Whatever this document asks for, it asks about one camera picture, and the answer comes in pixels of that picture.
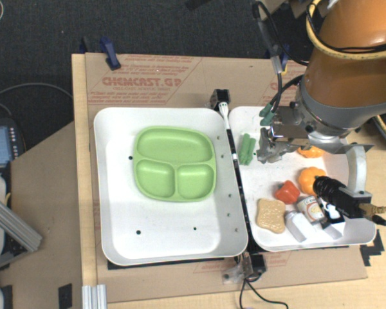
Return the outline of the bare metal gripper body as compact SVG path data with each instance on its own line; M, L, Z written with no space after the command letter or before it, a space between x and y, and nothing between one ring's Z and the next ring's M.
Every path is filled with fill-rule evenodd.
M271 121L270 138L274 144L289 147L308 147L311 145L306 128L310 114L302 103L279 106Z

